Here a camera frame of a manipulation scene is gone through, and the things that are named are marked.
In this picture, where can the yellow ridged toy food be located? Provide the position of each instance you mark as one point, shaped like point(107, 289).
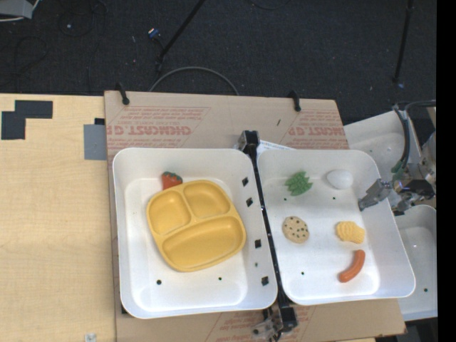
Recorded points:
point(351, 232)

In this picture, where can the white toy egg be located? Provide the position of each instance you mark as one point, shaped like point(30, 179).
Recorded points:
point(340, 179)

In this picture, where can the green toy lettuce leaf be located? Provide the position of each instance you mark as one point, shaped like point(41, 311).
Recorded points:
point(298, 184)

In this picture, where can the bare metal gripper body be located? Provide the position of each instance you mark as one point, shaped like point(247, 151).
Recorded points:
point(415, 189)

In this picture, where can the yellow divided plate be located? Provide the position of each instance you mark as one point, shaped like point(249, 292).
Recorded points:
point(199, 241)

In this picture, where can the thin black rod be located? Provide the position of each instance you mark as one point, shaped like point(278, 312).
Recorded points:
point(265, 212)

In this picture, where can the red toy strawberry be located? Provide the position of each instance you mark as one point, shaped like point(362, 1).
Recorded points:
point(170, 180)

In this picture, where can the orange toy sausage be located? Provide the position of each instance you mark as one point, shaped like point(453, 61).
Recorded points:
point(354, 267)

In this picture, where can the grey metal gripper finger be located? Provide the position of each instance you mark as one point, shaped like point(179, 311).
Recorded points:
point(374, 194)

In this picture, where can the brown cardboard board red print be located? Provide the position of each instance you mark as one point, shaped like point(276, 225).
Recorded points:
point(221, 119)

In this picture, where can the white plastic tray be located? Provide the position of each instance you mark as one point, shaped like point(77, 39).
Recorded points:
point(142, 290)
point(320, 280)

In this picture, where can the beige chocolate chip biscuit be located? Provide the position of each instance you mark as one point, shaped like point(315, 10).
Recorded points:
point(295, 230)

